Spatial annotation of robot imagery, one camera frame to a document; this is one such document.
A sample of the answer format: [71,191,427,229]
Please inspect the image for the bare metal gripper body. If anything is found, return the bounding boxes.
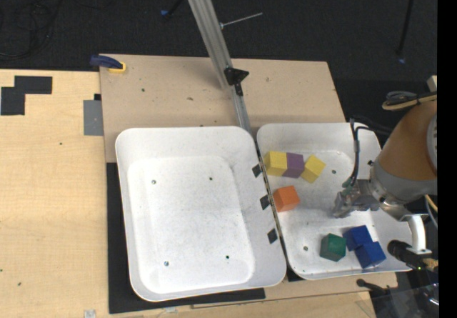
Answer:
[346,179,412,221]

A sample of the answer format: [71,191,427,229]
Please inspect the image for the blue cube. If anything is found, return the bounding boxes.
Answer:
[342,224,374,252]
[354,240,388,270]

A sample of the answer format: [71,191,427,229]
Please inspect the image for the white plastic tray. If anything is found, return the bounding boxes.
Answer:
[256,121,416,282]
[114,125,288,303]

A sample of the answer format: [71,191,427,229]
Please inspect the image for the green cube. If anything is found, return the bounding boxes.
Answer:
[319,232,348,262]

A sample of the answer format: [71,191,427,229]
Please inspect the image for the yellow cube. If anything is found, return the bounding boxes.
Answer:
[300,154,327,184]
[263,150,288,177]

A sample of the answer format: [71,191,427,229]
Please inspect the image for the orange cube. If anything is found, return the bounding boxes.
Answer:
[272,185,301,213]

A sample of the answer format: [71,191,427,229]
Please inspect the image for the purple cube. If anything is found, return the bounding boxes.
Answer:
[281,152,306,179]

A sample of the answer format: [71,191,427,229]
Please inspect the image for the brown cardboard board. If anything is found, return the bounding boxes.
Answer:
[98,54,399,309]

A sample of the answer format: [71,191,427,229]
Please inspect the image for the black cylinder on white bracket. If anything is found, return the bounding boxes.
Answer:
[386,213,433,271]

